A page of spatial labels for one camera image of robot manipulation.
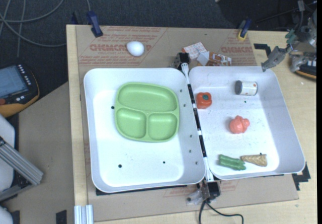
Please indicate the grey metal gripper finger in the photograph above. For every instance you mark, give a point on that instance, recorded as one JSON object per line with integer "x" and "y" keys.
{"x": 274, "y": 56}
{"x": 296, "y": 63}

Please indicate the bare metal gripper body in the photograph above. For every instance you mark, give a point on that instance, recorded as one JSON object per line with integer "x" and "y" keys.
{"x": 303, "y": 47}

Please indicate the small white can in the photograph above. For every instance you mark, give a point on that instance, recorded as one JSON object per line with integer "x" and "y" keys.
{"x": 247, "y": 88}

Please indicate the orange and white carton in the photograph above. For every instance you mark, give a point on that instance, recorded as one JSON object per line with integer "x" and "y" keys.
{"x": 218, "y": 59}

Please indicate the orange rounded toy food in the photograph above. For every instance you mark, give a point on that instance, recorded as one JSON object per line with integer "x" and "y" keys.
{"x": 238, "y": 125}

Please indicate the orange and white packet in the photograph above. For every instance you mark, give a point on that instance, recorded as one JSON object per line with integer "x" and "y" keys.
{"x": 193, "y": 48}

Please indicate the orange toy pepper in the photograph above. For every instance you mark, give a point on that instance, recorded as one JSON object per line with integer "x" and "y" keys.
{"x": 203, "y": 102}

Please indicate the white plastic tray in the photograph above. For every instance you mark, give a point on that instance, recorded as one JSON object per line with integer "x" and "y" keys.
{"x": 261, "y": 140}
{"x": 141, "y": 162}

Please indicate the thin black and white rod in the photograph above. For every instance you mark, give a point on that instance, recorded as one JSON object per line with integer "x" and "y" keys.
{"x": 196, "y": 114}

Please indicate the tan waffle cone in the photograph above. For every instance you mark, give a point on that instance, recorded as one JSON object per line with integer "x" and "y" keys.
{"x": 256, "y": 160}

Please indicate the green toy bean pods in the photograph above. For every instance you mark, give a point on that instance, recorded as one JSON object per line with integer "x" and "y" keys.
{"x": 231, "y": 163}

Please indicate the green divided plate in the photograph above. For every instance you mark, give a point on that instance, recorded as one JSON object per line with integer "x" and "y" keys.
{"x": 147, "y": 99}

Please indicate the white egg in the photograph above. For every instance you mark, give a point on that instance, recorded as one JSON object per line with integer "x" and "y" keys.
{"x": 135, "y": 48}

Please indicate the brown cardboard board red print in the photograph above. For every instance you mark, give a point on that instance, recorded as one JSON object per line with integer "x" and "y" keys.
{"x": 156, "y": 205}

